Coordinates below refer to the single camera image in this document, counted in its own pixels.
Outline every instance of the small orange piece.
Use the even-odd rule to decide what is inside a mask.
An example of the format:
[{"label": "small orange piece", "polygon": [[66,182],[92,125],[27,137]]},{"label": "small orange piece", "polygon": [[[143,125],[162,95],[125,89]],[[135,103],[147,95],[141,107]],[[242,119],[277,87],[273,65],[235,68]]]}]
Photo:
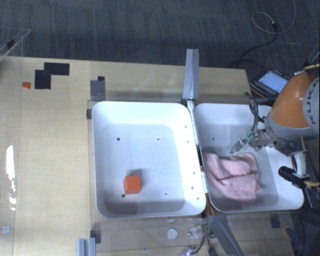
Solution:
[{"label": "small orange piece", "polygon": [[22,82],[22,87],[26,89],[31,89],[31,83],[30,82]]},{"label": "small orange piece", "polygon": [[141,182],[139,175],[126,176],[123,181],[124,193],[138,194],[141,190]]}]

